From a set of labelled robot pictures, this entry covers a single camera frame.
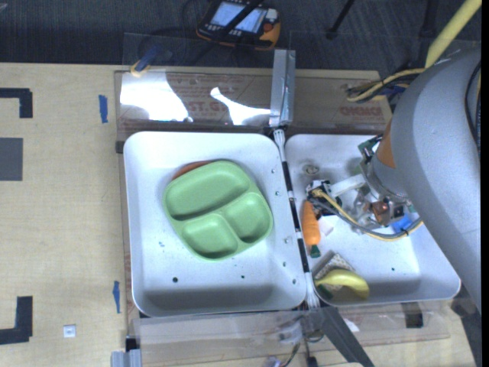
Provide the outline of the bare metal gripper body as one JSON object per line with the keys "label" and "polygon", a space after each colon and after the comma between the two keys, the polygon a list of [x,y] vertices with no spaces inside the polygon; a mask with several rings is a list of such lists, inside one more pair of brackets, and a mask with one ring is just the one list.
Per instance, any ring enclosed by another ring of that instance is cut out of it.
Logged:
{"label": "bare metal gripper body", "polygon": [[366,182],[361,191],[362,209],[380,226],[401,220],[412,208],[412,201],[406,194],[395,193],[379,183]]}

